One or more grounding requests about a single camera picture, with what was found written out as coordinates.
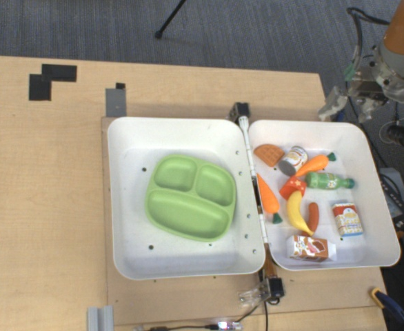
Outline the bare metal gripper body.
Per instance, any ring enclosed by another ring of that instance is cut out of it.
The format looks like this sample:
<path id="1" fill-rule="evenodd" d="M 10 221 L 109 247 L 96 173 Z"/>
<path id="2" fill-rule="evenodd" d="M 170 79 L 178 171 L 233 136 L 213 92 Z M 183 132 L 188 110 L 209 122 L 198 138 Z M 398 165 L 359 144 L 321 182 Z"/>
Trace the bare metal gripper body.
<path id="1" fill-rule="evenodd" d="M 404 55 L 376 55 L 370 66 L 356 72 L 348 95 L 404 104 Z"/>

